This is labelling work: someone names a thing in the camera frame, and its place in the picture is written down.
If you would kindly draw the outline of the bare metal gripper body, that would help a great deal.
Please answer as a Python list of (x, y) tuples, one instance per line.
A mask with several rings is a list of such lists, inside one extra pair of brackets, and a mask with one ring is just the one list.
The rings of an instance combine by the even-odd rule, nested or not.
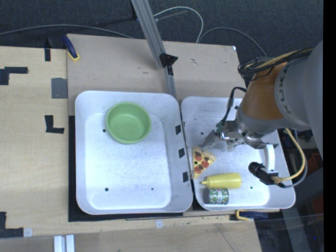
[(240, 121), (220, 121), (216, 125), (216, 132), (221, 140), (234, 140), (239, 142), (239, 145), (248, 145), (254, 149), (263, 149), (264, 142), (262, 141), (262, 134), (258, 134), (249, 130), (244, 123)]

